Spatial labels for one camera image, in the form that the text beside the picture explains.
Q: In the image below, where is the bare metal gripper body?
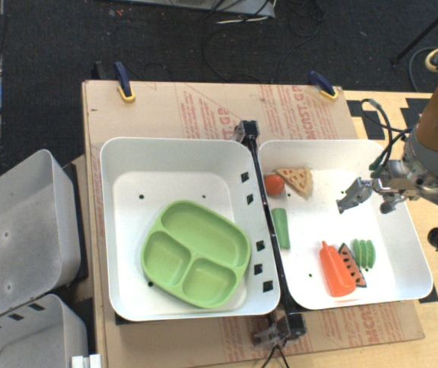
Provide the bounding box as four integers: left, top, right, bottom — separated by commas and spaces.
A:
370, 159, 438, 207

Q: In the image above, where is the white plastic tray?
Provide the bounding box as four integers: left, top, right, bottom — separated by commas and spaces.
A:
0, 149, 83, 327
257, 139, 434, 311
99, 136, 282, 323
0, 293, 90, 368

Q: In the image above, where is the green ribbed toy pea pod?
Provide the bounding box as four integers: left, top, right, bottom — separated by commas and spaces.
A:
351, 238, 377, 270

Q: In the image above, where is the toy pizza slice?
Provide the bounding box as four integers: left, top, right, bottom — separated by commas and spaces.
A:
275, 166, 315, 200

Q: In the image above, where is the toy watermelon slice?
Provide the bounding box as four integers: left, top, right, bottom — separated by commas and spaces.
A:
337, 242, 368, 289

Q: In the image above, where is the orange toy bottle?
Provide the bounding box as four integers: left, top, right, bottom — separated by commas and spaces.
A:
319, 240, 357, 298

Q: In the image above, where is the green toy cucumber piece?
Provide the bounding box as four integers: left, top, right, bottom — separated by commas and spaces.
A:
271, 207, 292, 251

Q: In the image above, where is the orange toy tomato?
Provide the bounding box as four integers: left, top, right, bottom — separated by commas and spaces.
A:
263, 172, 286, 197

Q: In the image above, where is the thin black rod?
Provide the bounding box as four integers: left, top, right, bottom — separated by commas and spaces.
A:
245, 136, 295, 317

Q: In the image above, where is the green divided plate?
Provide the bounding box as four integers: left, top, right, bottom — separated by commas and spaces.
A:
140, 199, 252, 309

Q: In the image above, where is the brown cardboard board red print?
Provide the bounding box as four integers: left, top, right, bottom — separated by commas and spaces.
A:
81, 79, 426, 368

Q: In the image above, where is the black block with thin wires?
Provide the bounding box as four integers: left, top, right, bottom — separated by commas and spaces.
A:
252, 311, 308, 350
232, 119, 260, 143

